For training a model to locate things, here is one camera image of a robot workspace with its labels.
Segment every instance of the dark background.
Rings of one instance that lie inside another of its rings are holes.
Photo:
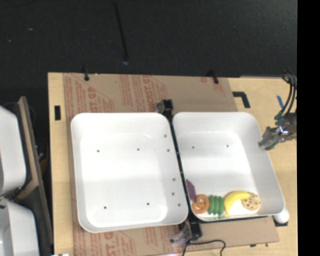
[[[0,0],[0,104],[26,96],[48,140],[48,72],[297,75],[298,0]]]

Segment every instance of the cardboard sheet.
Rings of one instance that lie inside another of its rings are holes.
[[[73,241],[76,256],[150,256],[178,253],[183,247],[171,245],[177,225],[129,229],[104,233],[83,230],[77,217],[70,122],[86,112],[154,112],[163,99],[171,99],[173,113],[181,111],[237,111],[226,78],[215,84],[211,77],[92,74],[64,74],[67,120]],[[223,240],[227,247],[279,241],[272,217],[223,221],[201,225],[200,241]],[[221,243],[192,245],[187,251],[221,248]]]

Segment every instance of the yellow toy banana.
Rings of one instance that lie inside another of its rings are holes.
[[[225,209],[225,216],[229,217],[229,210],[231,206],[235,203],[235,201],[242,200],[242,199],[247,199],[250,197],[250,194],[246,191],[238,190],[238,191],[233,191],[230,194],[228,194],[224,201],[224,209]]]

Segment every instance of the orange ring toy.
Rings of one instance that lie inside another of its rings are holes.
[[[209,206],[209,198],[205,194],[199,194],[196,197],[196,202],[192,204],[192,210],[195,214],[203,214],[208,211]]]

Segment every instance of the wooden tabletop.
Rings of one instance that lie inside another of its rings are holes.
[[[50,154],[52,177],[52,208],[54,253],[74,251],[73,221],[70,194],[70,175],[66,120],[64,120],[65,98],[63,73],[48,74],[48,98],[50,120]],[[274,116],[280,106],[277,96],[287,99],[289,86],[280,78],[240,77],[229,78],[233,92],[244,92],[250,108],[245,108],[240,97],[236,97],[238,111],[252,114],[263,133],[267,126],[274,127]],[[55,106],[60,106],[61,120],[55,121]],[[224,249],[223,256],[289,256],[298,254],[297,213],[297,142],[280,143],[269,152],[269,156],[282,190],[290,219],[288,226],[277,227],[279,242],[258,244],[255,247],[241,246]],[[219,250],[188,252],[186,255],[219,255]]]

